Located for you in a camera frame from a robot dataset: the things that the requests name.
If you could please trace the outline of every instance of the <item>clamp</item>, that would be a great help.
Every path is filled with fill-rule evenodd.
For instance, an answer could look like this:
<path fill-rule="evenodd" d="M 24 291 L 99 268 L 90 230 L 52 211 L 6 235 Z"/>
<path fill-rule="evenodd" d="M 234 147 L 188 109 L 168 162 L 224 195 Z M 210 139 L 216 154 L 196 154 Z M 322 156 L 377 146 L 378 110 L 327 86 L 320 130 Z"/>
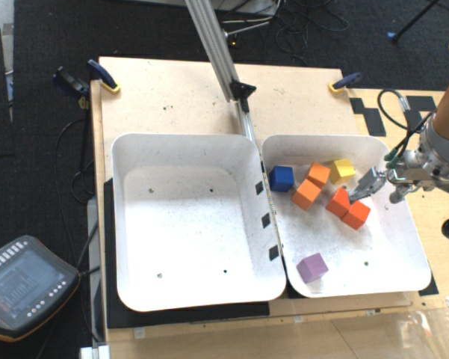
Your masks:
<path fill-rule="evenodd" d="M 331 82 L 329 84 L 329 90 L 331 93 L 340 93 L 349 85 L 354 84 L 362 79 L 362 74 L 357 72 L 351 75 L 345 76 L 342 80 L 338 80 L 337 82 Z"/>
<path fill-rule="evenodd" d="M 87 62 L 87 69 L 102 80 L 102 86 L 113 94 L 120 91 L 121 86 L 117 84 L 110 73 L 94 60 Z M 53 75 L 53 83 L 58 91 L 64 96 L 72 96 L 78 99 L 81 109 L 90 107 L 90 86 L 86 82 L 72 77 L 64 67 L 59 67 Z"/>
<path fill-rule="evenodd" d="M 108 71 L 100 64 L 98 64 L 96 61 L 92 59 L 88 60 L 87 69 L 102 80 L 102 86 L 108 92 L 116 94 L 120 91 L 121 85 L 117 84 L 113 80 L 113 77 L 111 77 L 110 73 L 108 73 Z"/>

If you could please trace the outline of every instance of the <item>foam block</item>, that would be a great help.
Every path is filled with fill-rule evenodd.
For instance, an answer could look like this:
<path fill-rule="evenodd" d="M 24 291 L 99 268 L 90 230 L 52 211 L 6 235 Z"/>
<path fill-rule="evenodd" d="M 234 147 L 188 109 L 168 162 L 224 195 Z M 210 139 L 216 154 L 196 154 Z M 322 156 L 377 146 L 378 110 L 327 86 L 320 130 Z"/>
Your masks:
<path fill-rule="evenodd" d="M 305 179 L 292 196 L 292 202 L 307 210 L 314 203 L 321 190 L 317 185 Z"/>
<path fill-rule="evenodd" d="M 349 193 L 344 188 L 338 188 L 330 201 L 328 202 L 326 209 L 342 218 L 350 210 Z"/>
<path fill-rule="evenodd" d="M 329 167 L 330 181 L 334 185 L 346 183 L 356 175 L 356 170 L 353 168 L 349 159 L 335 160 Z"/>
<path fill-rule="evenodd" d="M 274 166 L 268 177 L 271 191 L 289 191 L 294 186 L 294 172 L 288 166 Z"/>
<path fill-rule="evenodd" d="M 305 283 L 312 282 L 329 271 L 321 253 L 304 258 L 297 264 L 297 270 Z"/>
<path fill-rule="evenodd" d="M 352 203 L 348 213 L 341 219 L 345 224 L 348 224 L 350 227 L 357 230 L 365 223 L 365 221 L 367 221 L 370 212 L 370 207 L 357 200 Z"/>
<path fill-rule="evenodd" d="M 323 188 L 329 179 L 329 175 L 330 169 L 327 166 L 323 166 L 318 162 L 312 162 L 307 179 L 319 188 Z"/>

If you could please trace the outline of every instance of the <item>orange cube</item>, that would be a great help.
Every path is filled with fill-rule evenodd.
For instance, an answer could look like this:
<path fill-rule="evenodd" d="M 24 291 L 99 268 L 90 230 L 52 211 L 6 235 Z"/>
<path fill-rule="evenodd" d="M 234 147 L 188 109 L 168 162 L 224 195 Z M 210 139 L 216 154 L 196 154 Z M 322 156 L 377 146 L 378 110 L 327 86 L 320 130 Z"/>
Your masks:
<path fill-rule="evenodd" d="M 370 212 L 370 207 L 357 200 L 352 203 L 348 213 L 342 217 L 342 221 L 357 230 L 367 221 Z"/>
<path fill-rule="evenodd" d="M 319 164 L 318 162 L 312 162 L 311 168 L 309 170 L 309 174 L 307 175 L 307 179 L 312 181 L 319 188 L 323 188 L 323 186 L 327 183 L 329 179 L 330 169 L 326 166 Z"/>
<path fill-rule="evenodd" d="M 328 202 L 326 209 L 342 218 L 350 210 L 349 193 L 344 188 L 338 188 L 334 193 L 330 201 Z"/>
<path fill-rule="evenodd" d="M 307 210 L 314 203 L 321 190 L 317 185 L 305 179 L 292 196 L 292 202 Z"/>

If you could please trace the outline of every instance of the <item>metal bracket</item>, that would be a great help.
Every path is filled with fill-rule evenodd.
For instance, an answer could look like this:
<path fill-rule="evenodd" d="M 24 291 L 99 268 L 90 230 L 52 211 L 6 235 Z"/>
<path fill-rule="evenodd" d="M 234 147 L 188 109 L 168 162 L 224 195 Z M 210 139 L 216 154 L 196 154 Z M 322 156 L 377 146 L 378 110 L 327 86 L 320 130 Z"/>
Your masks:
<path fill-rule="evenodd" d="M 244 84 L 243 82 L 233 81 L 231 83 L 231 92 L 236 101 L 241 103 L 241 109 L 244 113 L 249 113 L 249 103 L 247 99 L 256 91 L 256 87 Z"/>

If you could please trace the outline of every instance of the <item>white bin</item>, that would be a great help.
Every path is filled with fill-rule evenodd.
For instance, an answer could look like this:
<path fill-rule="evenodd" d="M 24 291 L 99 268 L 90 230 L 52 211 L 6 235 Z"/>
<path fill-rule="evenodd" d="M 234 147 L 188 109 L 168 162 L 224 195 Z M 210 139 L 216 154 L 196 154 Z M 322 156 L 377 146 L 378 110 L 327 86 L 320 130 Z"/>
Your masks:
<path fill-rule="evenodd" d="M 355 177 L 345 185 L 355 188 L 371 166 L 384 169 L 387 152 L 383 142 L 365 135 L 274 135 L 261 149 L 267 172 L 275 165 L 294 169 L 296 188 L 312 162 L 329 166 L 345 158 L 356 169 Z M 307 211 L 291 201 L 295 189 L 271 192 L 291 285 L 310 298 L 424 289 L 431 279 L 430 267 L 406 201 L 389 201 L 393 185 L 387 183 L 375 195 L 361 200 L 371 213 L 358 230 L 325 208 L 337 187 L 329 180 Z M 304 283 L 296 266 L 315 253 L 321 253 L 329 271 Z"/>
<path fill-rule="evenodd" d="M 111 152 L 117 291 L 127 307 L 144 312 L 281 295 L 285 271 L 251 141 L 134 133 L 117 138 Z"/>

